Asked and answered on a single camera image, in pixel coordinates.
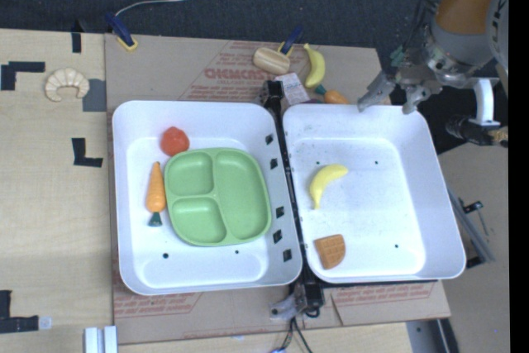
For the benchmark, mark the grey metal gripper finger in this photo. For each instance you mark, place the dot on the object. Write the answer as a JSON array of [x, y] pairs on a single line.
[[376, 92], [415, 96]]

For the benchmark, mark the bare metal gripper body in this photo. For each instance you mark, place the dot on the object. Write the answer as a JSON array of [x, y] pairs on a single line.
[[421, 74]]

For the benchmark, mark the orange carrot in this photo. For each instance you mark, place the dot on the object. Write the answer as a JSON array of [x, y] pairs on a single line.
[[334, 96], [155, 190]]

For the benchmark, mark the yellow banana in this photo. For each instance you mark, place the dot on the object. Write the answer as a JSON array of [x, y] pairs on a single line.
[[316, 68], [322, 179]]

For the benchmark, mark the white and pink carton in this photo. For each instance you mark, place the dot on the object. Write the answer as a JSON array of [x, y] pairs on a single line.
[[294, 89]]

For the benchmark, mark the thin black rod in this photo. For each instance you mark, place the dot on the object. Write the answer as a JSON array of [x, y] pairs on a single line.
[[286, 153]]

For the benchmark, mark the tan toy bread bun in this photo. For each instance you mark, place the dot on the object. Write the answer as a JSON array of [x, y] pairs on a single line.
[[271, 60]]

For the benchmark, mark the white plastic tray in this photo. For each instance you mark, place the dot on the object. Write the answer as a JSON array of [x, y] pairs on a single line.
[[372, 219], [198, 268]]

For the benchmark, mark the orange toy waffle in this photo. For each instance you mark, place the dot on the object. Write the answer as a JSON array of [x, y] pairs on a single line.
[[330, 252]]

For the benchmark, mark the green divided plate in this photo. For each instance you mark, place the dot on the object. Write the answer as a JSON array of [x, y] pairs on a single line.
[[239, 194]]

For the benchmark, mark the brown cardboard board red print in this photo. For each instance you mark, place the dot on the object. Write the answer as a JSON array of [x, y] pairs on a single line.
[[173, 66]]

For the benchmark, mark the red toy tomato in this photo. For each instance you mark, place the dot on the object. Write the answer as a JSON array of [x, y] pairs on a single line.
[[174, 141]]

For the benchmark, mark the cream toy croissant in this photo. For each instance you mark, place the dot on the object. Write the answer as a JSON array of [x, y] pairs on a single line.
[[66, 80]]

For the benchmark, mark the black cylinder on white bracket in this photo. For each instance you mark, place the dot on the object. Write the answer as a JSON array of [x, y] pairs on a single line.
[[485, 103]]

